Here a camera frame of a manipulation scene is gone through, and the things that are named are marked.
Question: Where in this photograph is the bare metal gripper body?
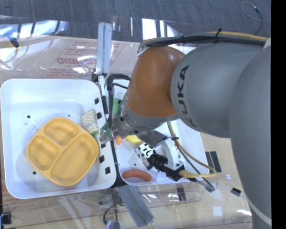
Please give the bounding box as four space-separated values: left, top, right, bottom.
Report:
112 115 169 150

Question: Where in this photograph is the yellow banana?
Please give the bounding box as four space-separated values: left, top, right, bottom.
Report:
125 135 144 146

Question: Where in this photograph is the black and white patterned carton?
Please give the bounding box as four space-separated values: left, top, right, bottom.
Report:
134 142 157 170

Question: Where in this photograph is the white plastic tray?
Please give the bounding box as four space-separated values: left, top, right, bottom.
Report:
0 78 118 200
113 118 210 186

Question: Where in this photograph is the thin black and white rod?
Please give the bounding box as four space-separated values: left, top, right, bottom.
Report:
97 75 121 188

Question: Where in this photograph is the white and orange patterned carton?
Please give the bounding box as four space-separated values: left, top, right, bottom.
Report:
81 109 101 134

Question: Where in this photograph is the red sausage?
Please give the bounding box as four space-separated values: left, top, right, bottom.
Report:
122 169 152 182

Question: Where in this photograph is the yellow divided plate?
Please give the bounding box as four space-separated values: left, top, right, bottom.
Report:
25 116 101 188

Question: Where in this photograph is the brown cardboard board red print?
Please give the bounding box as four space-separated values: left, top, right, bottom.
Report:
0 34 254 229

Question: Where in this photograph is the black cylinder on white bracket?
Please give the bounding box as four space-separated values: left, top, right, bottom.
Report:
148 139 185 182

